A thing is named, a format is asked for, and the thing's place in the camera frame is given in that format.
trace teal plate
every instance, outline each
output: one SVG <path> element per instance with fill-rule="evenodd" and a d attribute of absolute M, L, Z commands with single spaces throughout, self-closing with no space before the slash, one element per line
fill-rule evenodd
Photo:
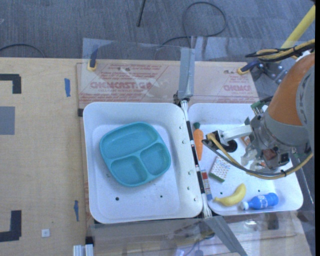
<path fill-rule="evenodd" d="M 106 133 L 100 140 L 100 152 L 113 177 L 127 187 L 152 181 L 171 165 L 166 144 L 146 122 L 133 122 Z"/>

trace small box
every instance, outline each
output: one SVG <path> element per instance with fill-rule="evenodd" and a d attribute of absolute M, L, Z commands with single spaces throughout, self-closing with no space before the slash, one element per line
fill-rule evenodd
<path fill-rule="evenodd" d="M 209 176 L 219 182 L 224 182 L 230 170 L 230 166 L 230 163 L 228 163 L 222 157 L 217 156 L 213 162 L 212 168 L 209 172 Z"/>

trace banana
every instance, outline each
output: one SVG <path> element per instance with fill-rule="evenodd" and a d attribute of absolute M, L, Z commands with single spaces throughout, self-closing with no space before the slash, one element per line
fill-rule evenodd
<path fill-rule="evenodd" d="M 242 201 L 242 199 L 244 199 L 246 192 L 247 192 L 246 185 L 244 183 L 241 183 L 236 188 L 236 190 L 234 191 L 234 193 L 232 195 L 225 196 L 222 198 L 216 197 L 214 200 L 217 202 L 220 202 L 224 206 L 234 206 L 237 203 L 240 203 Z"/>

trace carrot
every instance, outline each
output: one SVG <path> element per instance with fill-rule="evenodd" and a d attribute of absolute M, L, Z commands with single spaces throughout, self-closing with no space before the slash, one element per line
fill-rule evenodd
<path fill-rule="evenodd" d="M 200 130 L 200 123 L 195 122 L 193 126 L 195 128 L 193 132 L 193 140 L 194 140 L 196 154 L 198 156 L 198 160 L 200 161 L 202 150 L 203 150 L 202 140 L 204 139 L 204 132 Z"/>

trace blue tape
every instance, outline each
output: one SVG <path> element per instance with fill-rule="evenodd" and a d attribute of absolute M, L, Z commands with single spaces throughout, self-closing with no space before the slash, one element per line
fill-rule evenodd
<path fill-rule="evenodd" d="M 74 209 L 74 213 L 75 213 L 75 217 L 76 217 L 76 221 L 78 222 L 79 221 L 79 205 L 78 205 L 78 200 L 74 200 L 74 206 L 73 206 L 73 209 Z"/>
<path fill-rule="evenodd" d="M 70 97 L 71 87 L 70 87 L 70 80 L 68 78 L 64 79 L 64 89 L 65 89 L 66 96 Z"/>

